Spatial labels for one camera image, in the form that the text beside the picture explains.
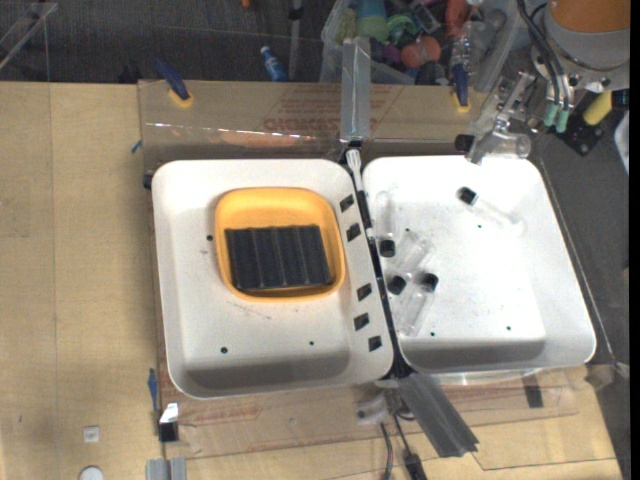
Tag black ribbed tray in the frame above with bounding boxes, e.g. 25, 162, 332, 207
223, 224, 336, 292

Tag small black and white box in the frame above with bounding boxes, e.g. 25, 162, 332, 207
157, 402, 180, 444

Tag white plastic tray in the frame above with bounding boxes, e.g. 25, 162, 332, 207
150, 157, 395, 401
360, 154, 598, 375

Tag thin black and white rod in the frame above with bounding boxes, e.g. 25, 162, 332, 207
344, 148, 407, 377

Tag yellow bowl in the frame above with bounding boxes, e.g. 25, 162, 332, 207
213, 186, 347, 302

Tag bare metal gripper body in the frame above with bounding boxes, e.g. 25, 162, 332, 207
483, 51, 630, 134

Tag blue bottle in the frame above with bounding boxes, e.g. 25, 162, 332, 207
259, 45, 288, 83

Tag clear plastic bin of toys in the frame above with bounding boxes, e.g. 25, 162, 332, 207
319, 0, 532, 92

